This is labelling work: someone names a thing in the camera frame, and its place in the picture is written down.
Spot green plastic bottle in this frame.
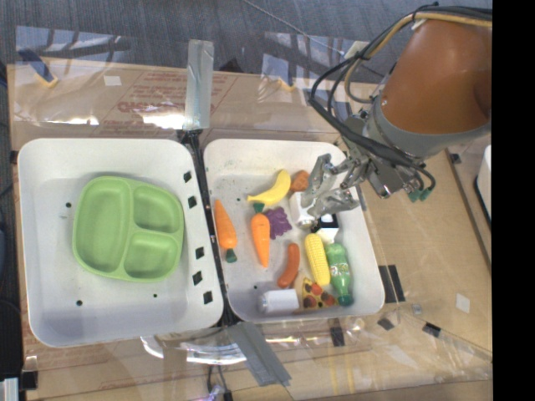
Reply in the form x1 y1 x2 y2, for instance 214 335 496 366
324 242 355 307

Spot green divided plate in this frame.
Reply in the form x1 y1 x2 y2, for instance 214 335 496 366
71 175 186 284

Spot yellow banana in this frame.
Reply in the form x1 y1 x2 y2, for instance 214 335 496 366
246 168 293 208

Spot brown sausage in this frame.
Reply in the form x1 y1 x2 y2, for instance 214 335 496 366
276 242 302 290

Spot yellow corn cob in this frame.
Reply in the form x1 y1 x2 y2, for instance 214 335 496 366
303 232 333 288

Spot purple grapes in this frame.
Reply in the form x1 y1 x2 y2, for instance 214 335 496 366
263 206 293 241

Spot brown toy bread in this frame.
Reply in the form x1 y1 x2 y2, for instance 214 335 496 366
289 169 312 194

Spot white can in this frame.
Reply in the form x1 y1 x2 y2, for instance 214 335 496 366
256 288 301 315

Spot white plastic tray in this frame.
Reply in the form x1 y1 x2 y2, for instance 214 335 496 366
16 137 225 348
202 138 386 325

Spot orange carrot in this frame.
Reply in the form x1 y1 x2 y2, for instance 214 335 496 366
249 201 273 270
213 198 239 264

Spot black and white carton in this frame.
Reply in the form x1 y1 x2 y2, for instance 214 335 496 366
314 213 340 244

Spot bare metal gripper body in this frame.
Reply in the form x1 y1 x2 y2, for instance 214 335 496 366
330 113 424 201

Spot pizza slice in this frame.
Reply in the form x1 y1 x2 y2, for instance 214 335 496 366
300 277 339 310

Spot brown cardboard board red print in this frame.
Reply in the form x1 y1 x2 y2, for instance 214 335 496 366
6 58 493 401

